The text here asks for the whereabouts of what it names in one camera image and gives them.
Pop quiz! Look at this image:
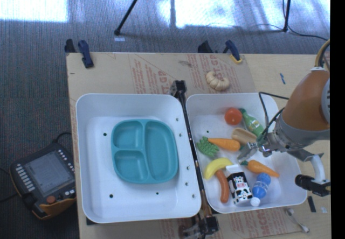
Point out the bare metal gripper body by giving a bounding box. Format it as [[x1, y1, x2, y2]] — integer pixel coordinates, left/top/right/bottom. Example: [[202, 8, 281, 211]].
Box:
[[257, 131, 291, 158]]

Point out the tan hot dog bun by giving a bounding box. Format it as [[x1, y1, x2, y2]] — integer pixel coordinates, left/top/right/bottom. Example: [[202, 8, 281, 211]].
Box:
[[231, 127, 258, 146]]

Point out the orange carrot with bushy leaves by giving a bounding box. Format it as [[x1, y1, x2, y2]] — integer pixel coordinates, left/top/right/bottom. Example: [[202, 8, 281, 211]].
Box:
[[195, 136, 242, 158]]

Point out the orange carrot with small stem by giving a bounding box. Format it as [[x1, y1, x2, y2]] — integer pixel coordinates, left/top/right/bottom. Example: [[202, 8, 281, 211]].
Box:
[[239, 159, 280, 179]]

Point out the green bottle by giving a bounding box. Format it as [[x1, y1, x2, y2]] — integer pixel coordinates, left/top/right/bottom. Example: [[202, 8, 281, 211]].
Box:
[[238, 108, 266, 139]]

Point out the yellow banana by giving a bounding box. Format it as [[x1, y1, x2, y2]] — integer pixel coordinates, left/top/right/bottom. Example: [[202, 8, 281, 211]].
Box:
[[203, 157, 234, 181]]

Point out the cow print milk carton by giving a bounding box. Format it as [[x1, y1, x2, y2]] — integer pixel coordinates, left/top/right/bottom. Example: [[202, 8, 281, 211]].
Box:
[[225, 163, 254, 207]]

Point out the orange round fruit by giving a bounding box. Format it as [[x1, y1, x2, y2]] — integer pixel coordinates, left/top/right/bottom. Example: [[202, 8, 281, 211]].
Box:
[[224, 107, 243, 126]]

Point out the blue bottle with white cap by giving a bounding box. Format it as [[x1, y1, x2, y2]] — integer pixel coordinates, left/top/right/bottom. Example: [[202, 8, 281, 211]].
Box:
[[250, 172, 272, 208]]

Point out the orange sausage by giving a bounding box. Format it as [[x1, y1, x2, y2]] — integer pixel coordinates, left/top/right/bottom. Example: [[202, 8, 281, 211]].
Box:
[[215, 168, 231, 204]]

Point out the white plastic tray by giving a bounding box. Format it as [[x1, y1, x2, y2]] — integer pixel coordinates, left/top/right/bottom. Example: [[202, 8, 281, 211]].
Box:
[[75, 93, 203, 224], [185, 92, 308, 215]]

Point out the beige ridged bread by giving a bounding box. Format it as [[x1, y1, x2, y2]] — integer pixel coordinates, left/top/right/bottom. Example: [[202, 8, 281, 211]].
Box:
[[205, 71, 231, 92]]

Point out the teal divided plate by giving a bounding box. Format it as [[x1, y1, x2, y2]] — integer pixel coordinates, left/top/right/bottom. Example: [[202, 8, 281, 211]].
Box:
[[110, 118, 180, 185]]

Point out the brown cardboard board red print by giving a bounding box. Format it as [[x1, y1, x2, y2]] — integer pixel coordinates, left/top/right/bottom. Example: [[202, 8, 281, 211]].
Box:
[[66, 52, 311, 239]]

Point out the black cylinder on white bracket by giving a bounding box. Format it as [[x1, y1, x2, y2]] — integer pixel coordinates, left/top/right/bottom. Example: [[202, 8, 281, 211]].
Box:
[[287, 148, 331, 198]]

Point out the black block with thin wires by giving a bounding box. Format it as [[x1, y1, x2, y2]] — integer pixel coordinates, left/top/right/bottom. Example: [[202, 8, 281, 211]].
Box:
[[178, 214, 220, 239], [169, 80, 188, 98]]

